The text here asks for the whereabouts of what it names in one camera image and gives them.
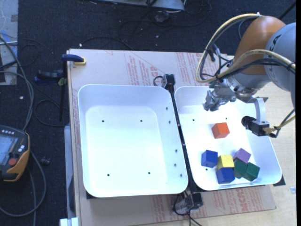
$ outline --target dark carpet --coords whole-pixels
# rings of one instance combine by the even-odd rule
[[[87,49],[203,52],[210,38],[228,19],[257,13],[296,22],[296,0],[187,0],[186,12],[169,13],[159,23],[159,8],[139,7],[90,0],[19,0],[18,59],[28,80],[34,83],[38,71],[62,70],[61,55],[79,44]],[[233,26],[217,41],[222,53],[233,55],[239,43],[239,28]],[[33,115],[26,132],[47,181],[47,193],[34,213],[13,217],[0,211],[0,226],[57,226],[67,218],[64,125],[69,122],[68,95],[65,92],[63,120],[59,121],[61,87],[34,88]],[[22,129],[29,110],[25,81],[0,87],[0,124]],[[34,180],[36,202],[43,196],[42,174],[31,155],[28,169]],[[0,183],[0,207],[11,214],[24,214],[34,208],[34,191],[29,170],[14,183]]]

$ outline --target white tray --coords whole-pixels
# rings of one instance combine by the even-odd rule
[[[78,92],[83,179],[94,197],[177,194],[188,176],[169,92],[85,85]]]
[[[268,136],[258,137],[246,130],[241,119],[248,115],[256,118],[254,104],[239,100],[220,106],[215,112],[203,108],[209,87],[180,87],[175,92],[175,100],[188,152],[191,172],[195,183],[204,190],[218,190],[245,186],[259,186],[277,183],[282,172],[274,148]],[[215,139],[211,127],[226,122],[230,133],[225,138]],[[231,154],[244,148],[251,154],[250,162],[260,167],[258,178],[250,182],[236,178],[228,184],[218,184],[216,166],[201,165],[201,155],[205,150],[218,155]]]

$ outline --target table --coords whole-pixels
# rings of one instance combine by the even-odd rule
[[[85,57],[87,65],[74,66],[68,63],[68,90],[70,104],[70,130],[71,130],[71,156],[73,180],[67,177],[67,183],[74,187],[75,211],[68,217],[76,217],[80,226],[92,225],[156,225],[156,226],[186,226],[188,220],[175,218],[170,211],[169,215],[162,212],[154,212],[152,205],[162,204],[162,197],[130,197],[114,199],[87,199],[87,194],[82,182],[81,151],[79,144],[79,117],[77,108],[78,89],[86,84],[118,84],[118,85],[149,85],[158,75],[173,73],[176,77],[176,85],[198,86],[195,82],[194,71],[200,58],[199,53],[176,52],[146,52],[146,51],[112,51],[112,50],[84,50],[70,49],[70,54]],[[206,61],[209,68],[214,69],[214,62]],[[273,83],[269,83],[257,94],[261,97],[269,97],[266,105],[267,120],[271,125],[279,125],[285,116],[292,110],[293,105],[290,93],[281,90]],[[219,212],[216,215],[208,215],[196,219],[203,226],[215,225],[297,225],[296,221],[296,148],[295,148],[295,121],[283,127],[278,138],[272,138],[272,144],[281,166],[285,185],[254,187],[258,195],[266,194],[272,198],[265,199],[267,207],[254,209],[254,212],[229,214]],[[202,206],[201,213],[206,210],[208,202]]]

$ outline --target cube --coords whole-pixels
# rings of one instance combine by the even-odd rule
[[[213,168],[217,164],[217,152],[205,150],[202,153],[202,162],[201,165],[204,167]]]
[[[251,154],[249,152],[247,152],[245,149],[240,148],[237,152],[235,152],[234,156],[233,156],[233,160],[235,159],[240,159],[241,161],[243,161],[244,163],[248,163],[249,159],[251,157]]]
[[[217,159],[217,169],[234,167],[232,155],[220,155]]]
[[[234,177],[233,168],[220,168],[216,171],[218,184],[226,184],[232,182]]]
[[[226,122],[216,123],[211,130],[215,139],[225,138],[230,133]]]
[[[236,178],[242,178],[246,173],[247,165],[247,163],[241,161],[240,159],[235,159],[233,168],[234,176]]]
[[[260,167],[256,166],[253,163],[248,163],[247,168],[246,168],[246,173],[243,175],[243,178],[249,180],[252,182],[258,177]]]

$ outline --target emergency stop button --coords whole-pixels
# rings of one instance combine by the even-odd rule
[[[11,158],[11,159],[9,159],[8,164],[9,164],[11,167],[15,166],[15,165],[17,164],[16,158]]]

